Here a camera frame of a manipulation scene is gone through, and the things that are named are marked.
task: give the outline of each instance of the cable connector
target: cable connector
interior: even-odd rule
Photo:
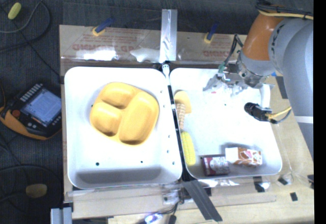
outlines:
[[[271,114],[270,108],[262,108],[260,105],[254,103],[246,103],[244,107],[244,110],[258,121],[269,122],[268,115]]]
[[[176,221],[177,221],[177,217],[175,215],[171,215],[168,224],[175,224]]]
[[[222,74],[225,68],[226,68],[226,66],[225,66],[225,62],[222,62],[222,63],[219,65],[219,73]]]

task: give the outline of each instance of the small snack box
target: small snack box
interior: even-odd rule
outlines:
[[[232,164],[243,164],[247,166],[262,165],[261,151],[233,147],[225,149],[226,160]]]

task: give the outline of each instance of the black cable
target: black cable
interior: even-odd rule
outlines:
[[[0,145],[0,148],[2,148],[3,150],[5,150],[6,152],[8,152],[12,159],[15,161],[15,166],[11,166],[11,167],[7,167],[7,168],[3,168],[3,169],[0,169],[0,175],[1,173],[5,173],[5,172],[10,172],[10,171],[14,171],[16,172],[17,169],[22,169],[23,172],[24,172],[24,175],[25,175],[25,178],[26,178],[26,181],[27,182],[30,182],[29,181],[29,178],[28,178],[28,175],[27,175],[27,172],[25,170],[27,169],[34,169],[34,170],[41,170],[41,171],[44,171],[44,172],[47,172],[47,173],[50,173],[50,175],[52,176],[52,179],[55,180],[55,182],[58,184],[58,186],[61,188],[62,190],[62,183],[61,183],[61,180],[60,178],[53,172],[51,171],[50,169],[48,168],[45,168],[45,167],[42,167],[42,166],[38,166],[38,165],[32,165],[32,164],[21,164],[18,159],[14,156],[14,154],[12,153],[12,151],[10,150],[10,148],[8,147],[7,143],[6,143],[6,140],[4,139],[4,137],[0,134],[0,138],[2,139],[4,145]],[[29,215],[28,212],[25,212],[23,210],[21,210],[20,208],[18,208],[17,206],[15,206],[13,204],[13,202],[10,200],[11,198],[17,196],[17,195],[26,195],[25,192],[13,192],[13,190],[8,194],[8,195],[5,195],[3,189],[1,188],[0,189],[0,193],[2,196],[2,198],[0,198],[0,203],[8,200],[10,202],[10,204],[12,205],[12,207],[14,207],[17,211],[19,211],[20,213],[24,214],[24,215]],[[55,203],[55,206],[59,206],[61,203],[61,196],[58,198],[58,201]]]
[[[21,34],[22,34],[22,32],[21,32],[21,30],[23,30],[24,28],[26,28],[27,27],[27,25],[29,24],[29,22],[30,22],[30,20],[31,20],[31,18],[32,18],[32,16],[34,15],[34,13],[35,13],[35,11],[37,10],[37,8],[40,6],[40,5],[42,5],[42,6],[45,6],[45,4],[43,3],[43,1],[44,0],[38,0],[38,2],[37,2],[37,4],[36,4],[36,6],[34,7],[34,9],[33,9],[33,11],[32,11],[32,13],[31,13],[31,15],[30,15],[30,17],[29,17],[29,19],[28,19],[28,21],[25,23],[25,25],[24,26],[22,26],[22,27],[18,27],[15,23],[14,23],[14,25],[16,26],[16,30],[15,31],[1,31],[0,30],[0,33],[4,33],[4,34],[11,34],[11,33],[16,33],[16,32],[20,32]],[[40,60],[52,71],[52,72],[54,72],[56,75],[58,75],[58,76],[60,76],[60,74],[59,73],[57,73],[40,55],[39,55],[39,53],[32,47],[32,45],[31,45],[31,42],[30,42],[30,40],[27,40],[26,39],[26,37],[22,34],[22,36],[24,37],[24,39],[25,39],[25,43],[26,44],[28,44],[31,48],[32,48],[32,50],[36,53],[36,55],[40,58]]]
[[[261,11],[276,11],[277,13],[290,13],[290,14],[300,14],[304,16],[312,16],[313,13],[304,11],[304,10],[298,10],[294,8],[288,8],[288,7],[280,7],[280,6],[272,6],[272,4],[266,0],[257,0],[256,1],[256,9],[261,10]]]
[[[177,210],[177,208],[178,208],[178,204],[179,204],[179,202],[177,202],[177,203],[173,206],[172,209],[167,210],[167,211],[163,211],[163,212],[160,212],[160,211],[159,211],[158,214],[162,214],[162,215],[165,215],[165,214],[171,214],[171,213],[175,214],[175,212],[176,212],[176,210]]]
[[[287,112],[286,116],[280,120],[275,120],[275,119],[270,119],[269,121],[272,123],[272,124],[279,124],[279,123],[282,123],[285,119],[287,119],[290,115],[292,110],[290,110],[289,112]]]
[[[3,12],[5,12],[6,13],[6,15],[8,14],[8,12],[4,9],[4,7],[3,6],[5,6],[5,5],[8,5],[9,3],[11,3],[11,2],[20,2],[21,0],[6,0],[5,2],[2,2],[1,4],[0,4],[0,8],[1,8],[1,10],[3,11]],[[25,41],[24,42],[22,42],[22,43],[17,43],[17,44],[14,44],[14,45],[10,45],[10,46],[3,46],[3,47],[0,47],[0,53],[1,52],[5,52],[5,51],[7,51],[7,50],[10,50],[10,49],[12,49],[12,48],[17,48],[17,47],[22,47],[22,46],[25,46],[25,45],[27,45],[28,44],[28,42],[33,42],[33,41],[36,41],[36,40],[38,40],[38,39],[40,39],[45,33],[46,33],[46,31],[48,30],[48,28],[49,28],[49,26],[50,26],[50,24],[51,24],[51,15],[50,15],[50,10],[49,10],[49,8],[43,3],[43,2],[41,2],[40,0],[34,0],[34,1],[37,1],[38,3],[40,3],[40,6],[42,6],[43,7],[43,9],[45,10],[45,13],[47,14],[46,16],[47,16],[47,20],[48,20],[48,22],[46,23],[46,26],[45,26],[45,29],[39,34],[39,35],[37,35],[37,36],[35,36],[34,38],[31,38],[31,39],[25,39]]]
[[[226,66],[229,63],[229,60],[230,60],[232,54],[234,53],[236,44],[239,44],[241,47],[243,47],[243,43],[241,42],[238,34],[235,34],[234,37],[233,37],[233,41],[232,41],[230,52],[229,52],[227,58],[224,60],[224,66]]]
[[[32,44],[31,44],[31,42],[32,41],[34,41],[34,40],[36,40],[36,39],[38,39],[38,38],[40,38],[40,37],[42,37],[44,34],[45,34],[45,32],[48,30],[48,28],[49,28],[49,26],[50,26],[50,21],[51,21],[51,16],[50,16],[50,11],[49,11],[49,9],[47,8],[47,6],[43,3],[43,2],[41,2],[40,0],[37,0],[38,1],[38,3],[39,4],[41,4],[45,9],[46,9],[46,13],[48,14],[48,19],[49,19],[49,22],[48,22],[48,24],[47,24],[47,26],[46,26],[46,29],[39,35],[39,36],[37,36],[37,37],[35,37],[35,38],[33,38],[33,39],[31,39],[31,40],[29,40],[29,39],[27,39],[26,38],[26,36],[23,34],[23,32],[21,31],[21,30],[19,30],[19,33],[21,34],[21,36],[24,38],[24,40],[25,40],[25,42],[24,43],[19,43],[19,44],[16,44],[16,45],[12,45],[12,46],[9,46],[9,47],[6,47],[5,49],[0,49],[0,52],[4,52],[4,51],[6,51],[6,50],[9,50],[9,49],[12,49],[12,48],[15,48],[15,47],[18,47],[18,46],[23,46],[23,45],[28,45],[32,50],[33,50],[33,52],[38,56],[38,58],[52,71],[52,72],[54,72],[57,76],[60,76],[60,74],[52,67],[52,66],[50,66],[45,60],[44,60],[44,58],[38,53],[38,51],[32,46]],[[2,6],[0,6],[1,7],[1,9],[2,9],[2,11],[4,11],[6,14],[8,14],[7,12],[6,12],[6,10],[2,7]],[[14,20],[12,20],[12,23],[14,24],[14,26],[16,27],[16,28],[19,28],[18,27],[18,25],[14,22]]]
[[[12,137],[6,144],[9,145],[12,141],[14,141],[19,135],[16,134],[14,137]]]
[[[175,212],[177,211],[177,208],[178,208],[178,203],[176,204],[172,215],[169,217],[169,223],[168,224],[175,224],[175,222],[177,221],[177,217],[175,216]]]

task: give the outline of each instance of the black wire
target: black wire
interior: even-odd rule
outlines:
[[[5,2],[2,2],[0,4],[0,8],[3,12],[5,12],[6,14],[8,14],[8,12],[3,8],[4,5],[6,4],[9,4],[10,2],[19,2],[21,0],[6,0]],[[25,42],[22,42],[22,43],[17,43],[17,44],[14,44],[14,45],[10,45],[10,46],[5,46],[5,47],[0,47],[0,52],[5,52],[7,50],[10,50],[12,48],[17,48],[17,47],[22,47],[22,46],[26,46],[28,44],[28,42],[33,42],[33,41],[36,41],[38,39],[40,39],[45,33],[46,31],[48,30],[50,24],[51,24],[51,14],[50,14],[50,10],[49,8],[43,3],[41,2],[40,0],[34,0],[34,1],[37,1],[41,4],[41,6],[44,8],[46,14],[47,14],[47,19],[48,19],[48,23],[46,24],[45,26],[45,29],[39,34],[37,35],[36,37],[34,38],[31,38],[31,39],[25,39]]]
[[[163,211],[163,212],[160,212],[160,211],[159,211],[158,214],[162,214],[162,215],[165,215],[165,214],[171,214],[171,213],[175,214],[175,212],[177,211],[177,208],[178,208],[178,204],[179,204],[179,202],[177,202],[177,203],[173,206],[172,209],[167,210],[167,211]]]
[[[270,119],[270,122],[271,122],[272,124],[279,124],[279,123],[282,123],[285,119],[287,119],[287,118],[289,117],[291,111],[292,111],[292,109],[291,109],[289,112],[287,112],[287,114],[286,114],[286,116],[285,116],[284,118],[282,118],[282,119],[280,119],[280,120],[278,120],[278,121],[275,120],[275,119]]]
[[[15,163],[17,164],[15,166],[11,166],[11,167],[7,167],[7,168],[4,168],[4,169],[0,169],[0,173],[4,173],[4,172],[8,172],[8,171],[15,171],[16,169],[22,169],[23,172],[24,172],[25,178],[28,181],[28,175],[27,175],[27,173],[26,173],[25,170],[26,169],[38,169],[38,170],[42,170],[42,171],[45,171],[45,172],[50,173],[54,177],[54,179],[56,180],[56,182],[59,184],[59,186],[62,187],[60,178],[53,171],[51,171],[50,169],[45,168],[45,167],[42,167],[42,166],[38,166],[38,165],[21,164],[18,161],[18,159],[15,157],[15,155],[12,153],[12,151],[10,150],[10,148],[8,147],[8,145],[6,143],[6,140],[4,139],[4,137],[1,134],[0,134],[0,138],[2,139],[2,141],[4,143],[4,146],[3,145],[0,145],[0,148],[2,148],[3,150],[7,151],[11,155],[11,157],[15,161]],[[2,196],[5,195],[5,193],[3,192],[2,189],[0,189],[0,192],[2,193]],[[12,192],[11,191],[9,195],[6,195],[6,196],[0,198],[0,203],[4,202],[6,200],[9,200],[10,204],[12,205],[12,207],[14,207],[17,211],[19,211],[20,213],[22,213],[24,215],[29,215],[28,212],[25,212],[25,211],[21,210],[20,208],[18,208],[10,200],[10,198],[15,197],[16,195],[19,195],[19,194],[20,195],[26,195],[25,192]],[[56,206],[59,206],[60,203],[61,203],[61,197],[59,197],[58,201],[56,202]]]
[[[9,145],[12,141],[14,141],[19,135],[16,134],[14,137],[12,137],[6,144]]]
[[[7,0],[6,2],[4,2],[4,3],[2,3],[2,5],[4,5],[4,4],[6,4],[7,2],[9,2],[9,1],[12,1],[12,0]],[[38,56],[38,58],[53,72],[53,73],[55,73],[57,76],[60,76],[60,74],[52,67],[52,66],[50,66],[46,61],[45,61],[45,59],[38,53],[38,51],[32,46],[32,41],[35,41],[35,40],[37,40],[37,39],[39,39],[39,38],[41,38],[45,33],[46,33],[46,31],[48,30],[48,28],[49,28],[49,26],[50,26],[50,21],[51,21],[51,15],[50,15],[50,11],[49,11],[49,9],[48,9],[48,7],[42,2],[42,1],[40,1],[40,0],[37,0],[38,1],[38,3],[39,4],[41,4],[41,6],[43,6],[44,8],[45,8],[45,10],[46,10],[46,13],[47,13],[47,15],[48,15],[48,24],[46,25],[46,29],[40,34],[40,35],[38,35],[38,36],[36,36],[35,38],[32,38],[32,39],[27,39],[26,38],[26,36],[23,34],[23,32],[22,31],[19,31],[19,33],[22,35],[22,37],[24,38],[24,40],[25,40],[25,42],[23,42],[23,43],[18,43],[18,44],[15,44],[15,45],[11,45],[11,46],[9,46],[9,47],[5,47],[5,48],[0,48],[0,52],[4,52],[4,51],[7,51],[7,50],[9,50],[9,49],[12,49],[12,48],[16,48],[16,47],[21,47],[21,46],[25,46],[25,45],[28,45],[32,50],[33,50],[33,52]],[[1,9],[2,9],[2,11],[4,11],[6,14],[8,14],[7,12],[6,12],[6,10],[2,7],[2,5],[0,6],[1,7]],[[18,26],[17,26],[17,24],[12,20],[12,22],[13,22],[13,24],[14,24],[14,26],[16,27],[16,28],[19,28]]]
[[[231,49],[230,49],[229,55],[224,60],[224,66],[226,66],[229,63],[229,60],[230,60],[232,54],[234,53],[236,44],[239,44],[241,47],[243,47],[243,43],[241,42],[238,34],[235,34],[234,37],[233,37],[233,41],[232,41],[232,45],[231,45]]]
[[[294,9],[294,8],[272,6],[271,3],[266,0],[257,0],[256,1],[256,9],[262,10],[262,11],[266,11],[266,10],[276,11],[278,13],[282,12],[282,13],[290,13],[290,14],[300,14],[300,15],[304,15],[304,16],[309,15],[309,16],[313,17],[313,13],[311,13],[311,12],[298,10],[298,9]]]

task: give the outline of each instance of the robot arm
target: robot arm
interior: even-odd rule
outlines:
[[[267,13],[270,16],[259,14],[253,23],[238,65],[251,87],[260,87],[275,70],[283,75],[292,111],[313,158],[313,18],[308,13]]]

